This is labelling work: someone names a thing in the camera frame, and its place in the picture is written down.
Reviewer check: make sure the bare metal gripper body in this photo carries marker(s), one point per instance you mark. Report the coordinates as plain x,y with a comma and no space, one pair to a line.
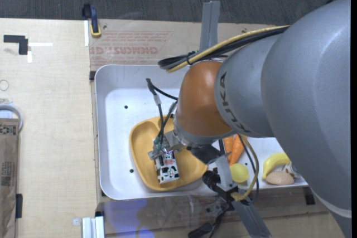
171,143

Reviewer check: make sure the cow print milk carton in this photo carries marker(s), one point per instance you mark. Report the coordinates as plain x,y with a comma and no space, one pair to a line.
169,171

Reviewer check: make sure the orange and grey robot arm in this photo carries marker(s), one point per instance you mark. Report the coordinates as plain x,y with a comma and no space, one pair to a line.
293,97

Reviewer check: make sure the yellow divided plate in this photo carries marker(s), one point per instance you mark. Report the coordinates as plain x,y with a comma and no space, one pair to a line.
142,145

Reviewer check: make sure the orange carrot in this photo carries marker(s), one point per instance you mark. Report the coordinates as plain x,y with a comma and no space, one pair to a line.
227,145
237,149

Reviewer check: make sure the white plastic tray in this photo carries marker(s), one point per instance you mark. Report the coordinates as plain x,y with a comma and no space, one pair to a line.
267,145
117,125

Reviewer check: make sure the yellow lemon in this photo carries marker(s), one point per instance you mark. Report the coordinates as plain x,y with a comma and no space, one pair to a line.
239,172

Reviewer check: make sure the yellow banana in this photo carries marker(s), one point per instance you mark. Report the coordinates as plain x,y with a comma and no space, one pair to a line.
274,161

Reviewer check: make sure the brown cardboard board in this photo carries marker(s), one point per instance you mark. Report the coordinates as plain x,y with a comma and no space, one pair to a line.
134,44

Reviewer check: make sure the beige bread roll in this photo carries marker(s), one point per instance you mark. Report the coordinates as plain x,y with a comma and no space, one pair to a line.
279,178

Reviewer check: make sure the white packet with red print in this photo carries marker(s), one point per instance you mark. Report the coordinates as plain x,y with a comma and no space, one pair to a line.
290,169

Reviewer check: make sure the brown paper bag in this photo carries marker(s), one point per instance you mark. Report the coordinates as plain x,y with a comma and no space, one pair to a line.
8,175

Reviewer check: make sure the black cylinder on white bracket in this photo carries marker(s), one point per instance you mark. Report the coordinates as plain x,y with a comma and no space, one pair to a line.
212,179

